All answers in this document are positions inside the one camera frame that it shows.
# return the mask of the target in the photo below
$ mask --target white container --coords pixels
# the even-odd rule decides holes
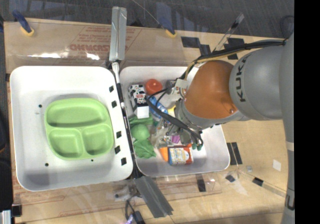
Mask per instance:
[[[128,116],[131,117],[134,115],[127,93],[130,84],[145,84],[147,80],[154,78],[165,85],[167,80],[176,79],[185,70],[186,67],[168,66],[131,66],[124,68],[120,72],[120,81]],[[189,84],[196,72],[197,68],[193,68],[189,73],[187,78]],[[179,98],[179,95],[165,95],[162,98],[161,103],[165,107],[171,108]],[[149,159],[136,157],[136,163],[139,170],[144,175],[151,177],[221,171],[226,169],[230,163],[230,155],[224,137],[221,125],[204,130],[202,134],[204,146],[201,151],[192,151],[194,162],[190,165],[171,166],[163,160],[157,149],[155,149],[156,157],[151,157]]]
[[[21,186],[39,191],[130,176],[133,162],[114,76],[109,70],[23,66],[12,72],[10,85],[16,174]],[[115,137],[109,153],[93,159],[63,160],[51,151],[44,126],[45,109],[55,100],[72,97],[95,98],[107,107]],[[120,152],[116,154],[114,148],[118,146]]]

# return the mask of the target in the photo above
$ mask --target green plate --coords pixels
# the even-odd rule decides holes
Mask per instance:
[[[45,131],[53,153],[62,159],[93,158],[114,144],[107,108],[92,98],[57,100],[45,110]]]

